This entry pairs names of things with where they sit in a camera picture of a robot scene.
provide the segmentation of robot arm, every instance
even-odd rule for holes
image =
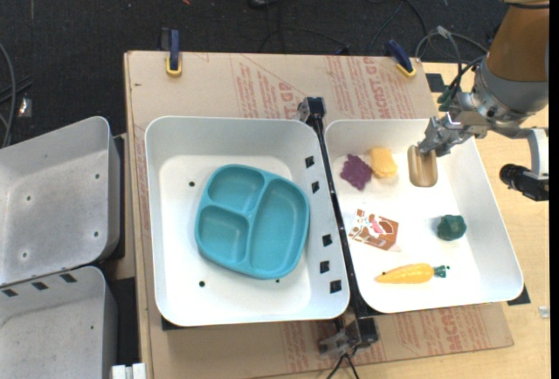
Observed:
[[[476,70],[470,93],[457,88],[439,99],[443,118],[431,117],[418,152],[436,156],[491,130],[526,138],[532,169],[507,165],[500,178],[534,200],[549,198],[548,130],[522,128],[549,102],[549,0],[500,0],[512,6]]]

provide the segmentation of orange carrot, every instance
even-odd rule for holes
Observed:
[[[379,283],[398,283],[398,284],[418,284],[426,283],[433,276],[446,277],[445,265],[431,267],[427,263],[408,264],[397,267],[396,269],[383,272],[375,280]]]

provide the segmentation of toy food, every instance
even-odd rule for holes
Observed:
[[[371,178],[371,171],[369,165],[357,155],[348,155],[348,160],[343,163],[340,176],[358,190],[362,190],[365,188],[365,183]]]
[[[392,152],[388,148],[376,147],[369,152],[370,168],[377,177],[393,177],[398,166],[392,158]]]
[[[426,283],[435,275],[446,278],[445,265],[431,267],[427,263],[408,264],[397,267],[396,269],[383,272],[375,280],[379,283],[398,283],[398,284],[419,284]]]
[[[444,215],[437,226],[437,236],[445,241],[462,238],[466,233],[466,222],[460,215]]]

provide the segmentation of blue plate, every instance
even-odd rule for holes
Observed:
[[[217,169],[198,205],[195,236],[211,261],[259,279],[278,279],[299,262],[310,207],[295,183],[245,165]]]

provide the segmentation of cardboard sheet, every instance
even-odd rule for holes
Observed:
[[[148,337],[155,379],[248,379],[331,369],[318,353],[331,322],[294,321],[163,330],[154,298],[144,132],[164,115],[293,118],[299,102],[321,96],[328,121],[347,118],[428,118],[436,113],[423,68],[405,78],[390,58],[184,53],[183,74],[165,73],[164,52],[125,55],[131,91],[136,181],[145,265]],[[380,341],[355,364],[500,348],[513,344],[500,303],[376,317]]]

